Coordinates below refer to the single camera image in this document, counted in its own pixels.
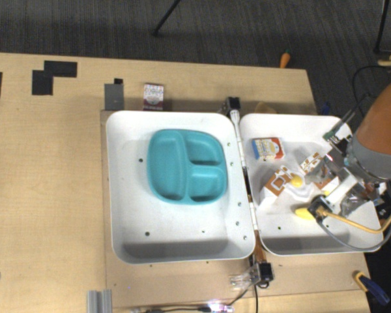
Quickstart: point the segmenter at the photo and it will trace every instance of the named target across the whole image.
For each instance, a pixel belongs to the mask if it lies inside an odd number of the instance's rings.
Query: small box
[[[264,161],[281,159],[285,155],[279,138],[253,139],[252,147],[255,158]]]
[[[143,91],[143,110],[164,109],[164,86],[146,84]]]

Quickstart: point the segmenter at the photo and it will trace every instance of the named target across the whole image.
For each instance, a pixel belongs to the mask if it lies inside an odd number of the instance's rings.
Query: metal bracket
[[[113,313],[111,290],[88,291],[87,313]]]
[[[227,97],[222,104],[222,107],[217,111],[225,116],[229,116],[232,110],[240,110],[240,99],[239,97]]]
[[[238,289],[241,291],[246,290],[251,285],[256,285],[261,280],[261,272],[259,270],[259,264],[255,263],[244,273],[232,276],[230,278],[230,285],[233,286],[234,289]]]
[[[107,111],[124,110],[124,91],[122,83],[104,85],[104,109]]]

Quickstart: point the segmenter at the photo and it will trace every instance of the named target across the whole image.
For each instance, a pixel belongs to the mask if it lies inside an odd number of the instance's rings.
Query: black cable
[[[236,303],[240,298],[242,298],[244,295],[246,295],[246,292],[248,292],[249,287],[244,290],[240,295],[238,295],[236,298],[234,298],[229,304],[226,304],[226,306],[232,306],[234,303]]]
[[[258,313],[258,309],[259,309],[259,299],[258,299],[258,290],[256,288],[256,285],[253,287],[253,289],[255,290],[255,302],[256,302],[256,310],[255,312]]]
[[[375,53],[380,53],[379,46],[381,44],[381,39],[383,37],[383,32],[384,32],[384,26],[385,26],[385,21],[386,21],[386,14],[388,12],[388,6],[390,5],[390,0],[383,0],[383,13],[381,14],[381,22],[379,25],[379,31],[378,31],[378,37],[377,41],[375,43],[375,47],[373,51]]]
[[[356,103],[360,103],[359,99],[358,99],[358,95],[356,93],[356,77],[358,76],[358,74],[363,71],[363,70],[367,70],[369,68],[382,68],[382,69],[385,69],[385,67],[383,66],[379,66],[379,65],[368,65],[368,66],[363,66],[363,67],[360,67],[356,70],[356,72],[353,74],[353,77],[352,77],[352,88],[353,88],[353,97],[355,98],[355,101]],[[365,97],[370,97],[370,98],[377,98],[375,95],[367,92],[365,93],[364,95]],[[362,116],[364,116],[364,112],[362,111],[362,108],[359,106],[359,111],[360,111],[360,114]]]

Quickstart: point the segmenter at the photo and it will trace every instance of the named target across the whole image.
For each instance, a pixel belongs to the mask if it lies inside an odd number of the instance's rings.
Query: yellow cable
[[[389,60],[378,60],[378,65],[382,67],[391,67],[391,61]]]
[[[346,219],[345,217],[343,216],[339,216],[339,215],[336,215],[334,213],[331,213],[331,212],[328,212],[326,211],[323,207],[319,207],[317,210],[316,210],[316,213],[320,216],[329,216],[331,218],[335,218],[337,220],[340,220],[341,222],[344,222],[348,225],[352,225],[356,228],[359,228],[360,230],[362,231],[366,231],[366,232],[369,232],[369,233],[372,233],[372,234],[379,234],[379,233],[382,233],[383,231],[385,231],[387,229],[387,227],[391,224],[391,215],[385,220],[384,224],[381,226],[381,228],[379,228],[378,230],[373,230],[371,228],[368,228],[368,227],[365,227],[361,224],[358,224],[357,222],[353,222],[352,220],[349,220],[349,219]]]

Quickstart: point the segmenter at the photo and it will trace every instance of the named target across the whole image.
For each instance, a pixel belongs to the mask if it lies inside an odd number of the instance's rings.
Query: orange object
[[[286,51],[281,56],[280,68],[285,68],[288,65],[290,59],[291,59],[290,51],[286,49]]]
[[[371,151],[391,155],[391,84],[372,105],[356,137]]]

